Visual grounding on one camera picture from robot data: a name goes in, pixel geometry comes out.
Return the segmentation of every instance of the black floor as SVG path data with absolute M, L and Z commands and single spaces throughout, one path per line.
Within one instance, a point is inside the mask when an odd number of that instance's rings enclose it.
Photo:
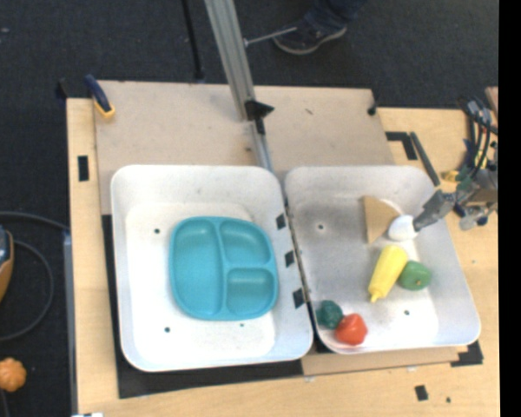
M 311 0 L 234 0 L 242 34 L 254 38 L 299 17 Z M 202 0 L 189 6 L 207 83 L 225 76 Z M 345 39 L 311 56 L 251 45 L 255 85 L 370 88 L 382 106 L 452 108 L 498 85 L 499 0 L 371 0 Z M 0 210 L 69 222 L 65 114 L 55 88 L 85 97 L 83 77 L 193 82 L 180 0 L 0 0 Z M 11 415 L 70 415 L 63 234 L 2 222 L 49 259 L 52 309 L 23 338 L 0 343 L 0 359 L 23 361 L 28 381 L 8 394 Z M 0 334 L 41 310 L 45 272 L 19 250 L 0 306 Z

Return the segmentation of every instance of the orange toy pumpkin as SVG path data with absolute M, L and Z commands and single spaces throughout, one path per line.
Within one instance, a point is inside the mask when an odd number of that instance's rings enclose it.
M 13 393 L 25 384 L 27 371 L 21 361 L 8 357 L 0 361 L 0 388 Z

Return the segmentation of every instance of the yellow corn toy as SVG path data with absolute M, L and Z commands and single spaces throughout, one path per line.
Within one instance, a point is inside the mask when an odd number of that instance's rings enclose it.
M 400 246 L 389 244 L 382 249 L 368 286 L 371 302 L 376 302 L 379 298 L 385 298 L 388 295 L 408 259 L 407 252 Z

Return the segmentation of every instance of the shoe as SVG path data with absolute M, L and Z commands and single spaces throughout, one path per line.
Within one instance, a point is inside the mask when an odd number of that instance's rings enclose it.
M 302 56 L 304 54 L 310 54 L 316 51 L 324 42 L 342 37 L 346 34 L 347 28 L 344 27 L 332 34 L 325 34 L 320 30 L 314 28 L 304 18 L 300 19 L 296 23 L 292 23 L 282 30 L 291 28 L 297 28 L 281 36 L 274 38 L 274 43 L 281 50 L 284 50 L 290 54 Z

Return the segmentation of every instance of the blue divided plate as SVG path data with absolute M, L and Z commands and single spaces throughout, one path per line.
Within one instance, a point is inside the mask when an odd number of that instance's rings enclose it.
M 178 306 L 203 320 L 248 320 L 268 312 L 278 297 L 270 240 L 248 221 L 196 216 L 170 237 L 169 277 Z

